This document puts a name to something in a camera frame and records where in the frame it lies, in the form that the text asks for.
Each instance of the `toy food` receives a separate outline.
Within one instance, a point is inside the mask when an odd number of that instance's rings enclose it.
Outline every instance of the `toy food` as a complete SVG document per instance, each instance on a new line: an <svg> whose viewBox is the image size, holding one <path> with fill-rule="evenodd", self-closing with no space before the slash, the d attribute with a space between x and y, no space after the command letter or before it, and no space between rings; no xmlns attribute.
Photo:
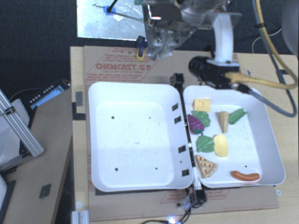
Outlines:
<svg viewBox="0 0 299 224"><path fill-rule="evenodd" d="M194 134L202 133L205 130L203 123L196 117L188 114L188 123L190 131Z"/></svg>
<svg viewBox="0 0 299 224"><path fill-rule="evenodd" d="M218 119L223 133L228 132L228 117L229 113L226 111L221 111L218 113Z"/></svg>
<svg viewBox="0 0 299 224"><path fill-rule="evenodd" d="M218 167L217 163L210 162L199 155L195 155L195 159L203 178L210 177Z"/></svg>
<svg viewBox="0 0 299 224"><path fill-rule="evenodd" d="M207 112L193 110L192 115L198 118L204 124L204 127L210 126L211 120Z"/></svg>
<svg viewBox="0 0 299 224"><path fill-rule="evenodd" d="M194 110L210 112L211 100L210 99L195 99Z"/></svg>
<svg viewBox="0 0 299 224"><path fill-rule="evenodd" d="M214 140L205 135L201 135L197 138L196 141L196 151L210 153L214 151Z"/></svg>
<svg viewBox="0 0 299 224"><path fill-rule="evenodd" d="M214 138L214 151L217 156L228 156L228 140L223 134L218 134Z"/></svg>
<svg viewBox="0 0 299 224"><path fill-rule="evenodd" d="M258 173L255 174L243 174L238 171L232 172L232 176L236 179L242 180L242 181L255 181L260 178L260 175Z"/></svg>
<svg viewBox="0 0 299 224"><path fill-rule="evenodd" d="M229 115L229 118L228 118L228 122L231 124L231 125L234 125L236 122L239 121L240 118L242 118L244 115L246 114L246 112L244 111L244 109L238 109L236 110L235 112L231 113Z"/></svg>

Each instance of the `yellow cheese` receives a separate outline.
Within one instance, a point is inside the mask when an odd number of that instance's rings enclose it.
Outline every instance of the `yellow cheese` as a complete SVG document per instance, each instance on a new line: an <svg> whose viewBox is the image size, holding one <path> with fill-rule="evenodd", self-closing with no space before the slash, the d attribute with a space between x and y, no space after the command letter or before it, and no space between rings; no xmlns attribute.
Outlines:
<svg viewBox="0 0 299 224"><path fill-rule="evenodd" d="M228 140L223 134L218 134L214 137L214 151L217 156L228 156Z"/></svg>
<svg viewBox="0 0 299 224"><path fill-rule="evenodd" d="M210 99L195 99L194 110L210 112L211 100Z"/></svg>

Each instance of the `yellow cable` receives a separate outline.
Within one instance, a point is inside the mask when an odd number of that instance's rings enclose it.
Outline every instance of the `yellow cable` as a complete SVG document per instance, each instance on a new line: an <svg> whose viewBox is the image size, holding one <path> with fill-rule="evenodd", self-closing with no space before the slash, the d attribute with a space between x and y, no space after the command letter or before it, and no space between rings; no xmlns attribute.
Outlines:
<svg viewBox="0 0 299 224"><path fill-rule="evenodd" d="M260 20L260 23L263 24L264 19L263 19L263 13L262 13L262 9L261 9L260 0L255 0L255 4L256 4L256 12L257 12L258 18ZM284 89L284 90L291 90L291 89L296 88L298 86L298 78L292 72L292 70L284 63L284 61L280 58L271 39L269 38L266 27L261 27L261 29L262 29L263 35L266 39L266 42L267 42L271 52L273 53L274 57L279 62L279 64L285 69L285 71L292 77L292 79L294 80L294 83L293 84L281 84L281 83L276 83L276 82L272 82L272 81L268 81L268 80L264 80L264 79L249 77L247 75L236 73L236 72L227 72L224 74L224 76L226 78L230 79L231 83L233 83L233 84L234 83L249 83L249 82L251 82L251 83L263 84L263 85L271 86L271 87L278 88L278 89Z"/></svg>

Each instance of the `white cable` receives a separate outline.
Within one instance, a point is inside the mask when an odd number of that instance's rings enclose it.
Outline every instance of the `white cable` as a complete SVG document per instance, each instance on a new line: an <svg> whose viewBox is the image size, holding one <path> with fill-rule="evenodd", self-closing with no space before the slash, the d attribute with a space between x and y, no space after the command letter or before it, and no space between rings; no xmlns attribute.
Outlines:
<svg viewBox="0 0 299 224"><path fill-rule="evenodd" d="M273 33L273 34L270 34L269 36L274 36L274 35L277 35L278 33L280 33L281 32L281 28L277 31L277 32L275 32L275 33ZM258 41L258 40L260 40L261 39L261 37L258 37L258 38L256 38L255 40L254 40L254 42L252 43L252 46L251 46L251 51L252 51L252 53L254 53L254 45L255 45L255 43Z"/></svg>

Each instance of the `metal sheet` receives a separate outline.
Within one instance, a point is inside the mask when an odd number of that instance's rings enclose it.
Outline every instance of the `metal sheet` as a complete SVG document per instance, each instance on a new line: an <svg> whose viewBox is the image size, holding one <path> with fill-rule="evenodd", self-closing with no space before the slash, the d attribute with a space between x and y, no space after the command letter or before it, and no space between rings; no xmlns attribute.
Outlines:
<svg viewBox="0 0 299 224"><path fill-rule="evenodd" d="M145 37L142 6L135 5L134 0L118 0L114 6L116 13L127 17L106 15L103 7L110 6L113 1L77 0L78 37L117 40Z"/></svg>

